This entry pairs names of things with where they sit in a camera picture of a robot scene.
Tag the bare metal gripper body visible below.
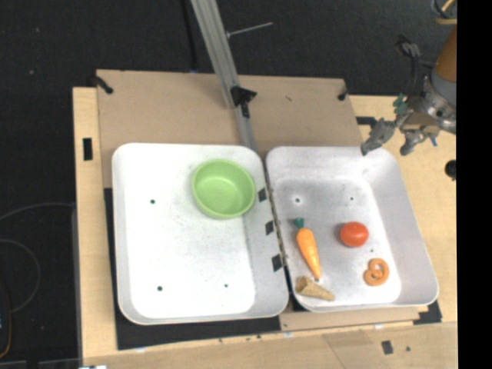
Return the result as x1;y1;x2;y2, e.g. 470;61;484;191
397;89;457;138

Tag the white plastic tray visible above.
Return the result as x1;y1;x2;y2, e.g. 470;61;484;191
111;141;291;326
264;145;440;314

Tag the red toy tomato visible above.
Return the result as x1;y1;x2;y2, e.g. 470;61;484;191
338;221;370;248

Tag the orange toy carrot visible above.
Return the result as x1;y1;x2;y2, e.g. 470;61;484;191
292;217;323;283

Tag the orange toy pretzel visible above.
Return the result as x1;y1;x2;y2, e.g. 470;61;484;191
363;258;391;287

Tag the thin black and white rod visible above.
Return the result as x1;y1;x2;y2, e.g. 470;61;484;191
263;155;289;275

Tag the green bowl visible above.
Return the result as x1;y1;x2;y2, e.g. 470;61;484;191
191;158;258;221

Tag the tan toy waffle cone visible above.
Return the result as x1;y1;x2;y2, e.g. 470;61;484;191
294;275;336;303

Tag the brown cardboard board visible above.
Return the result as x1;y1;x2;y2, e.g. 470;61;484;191
95;68;432;332

